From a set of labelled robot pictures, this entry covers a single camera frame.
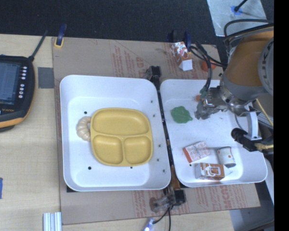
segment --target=silver can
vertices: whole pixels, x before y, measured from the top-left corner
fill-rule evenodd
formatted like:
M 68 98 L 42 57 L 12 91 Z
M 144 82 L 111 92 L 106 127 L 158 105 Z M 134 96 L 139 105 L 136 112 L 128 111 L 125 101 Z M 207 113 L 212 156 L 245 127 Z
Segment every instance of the silver can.
M 236 165 L 235 158 L 232 155 L 231 147 L 226 146 L 217 150 L 217 155 L 220 163 L 226 167 L 234 167 Z

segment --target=yellow divided tray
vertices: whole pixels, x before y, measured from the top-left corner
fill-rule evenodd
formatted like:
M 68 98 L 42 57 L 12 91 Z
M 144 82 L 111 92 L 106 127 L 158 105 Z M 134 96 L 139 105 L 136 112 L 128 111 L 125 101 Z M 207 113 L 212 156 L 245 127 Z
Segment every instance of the yellow divided tray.
M 110 166 L 136 166 L 153 153 L 148 118 L 128 108 L 103 108 L 91 117 L 91 146 L 96 159 Z

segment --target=green object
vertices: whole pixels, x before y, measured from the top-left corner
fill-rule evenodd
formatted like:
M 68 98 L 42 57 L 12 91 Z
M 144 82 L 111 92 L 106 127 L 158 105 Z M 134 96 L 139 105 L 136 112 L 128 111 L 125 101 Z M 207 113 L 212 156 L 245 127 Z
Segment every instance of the green object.
M 188 121 L 193 120 L 189 114 L 189 111 L 186 110 L 183 106 L 173 108 L 171 110 L 171 116 L 176 123 L 187 123 Z

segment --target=orange object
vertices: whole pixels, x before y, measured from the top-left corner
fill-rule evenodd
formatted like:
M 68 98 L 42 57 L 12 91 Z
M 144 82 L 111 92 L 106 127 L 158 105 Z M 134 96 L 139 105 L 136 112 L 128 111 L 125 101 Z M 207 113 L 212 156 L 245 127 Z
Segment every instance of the orange object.
M 213 69 L 215 69 L 216 68 L 216 62 L 215 61 L 212 61 L 212 60 L 210 60 L 210 62 L 211 62 L 211 69 L 213 70 Z M 204 70 L 204 71 L 208 71 L 208 66 L 207 66 L 207 63 L 206 63 L 206 61 L 202 61 L 202 65 L 201 65 L 201 68 L 202 68 L 202 70 Z

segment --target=table surface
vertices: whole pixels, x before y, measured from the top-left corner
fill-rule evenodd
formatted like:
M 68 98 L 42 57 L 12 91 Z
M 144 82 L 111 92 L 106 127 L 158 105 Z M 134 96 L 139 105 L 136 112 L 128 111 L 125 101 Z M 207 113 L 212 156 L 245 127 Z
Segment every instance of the table surface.
M 0 54 L 30 56 L 41 37 L 0 34 Z M 53 67 L 52 37 L 46 37 L 35 56 L 34 67 Z M 60 212 L 58 154 L 54 89 L 36 88 L 28 117 L 0 133 L 0 231 L 40 231 L 43 213 Z M 146 218 L 64 225 L 64 231 L 136 231 Z M 169 218 L 155 225 L 167 231 Z M 231 231 L 229 211 L 175 215 L 171 230 Z

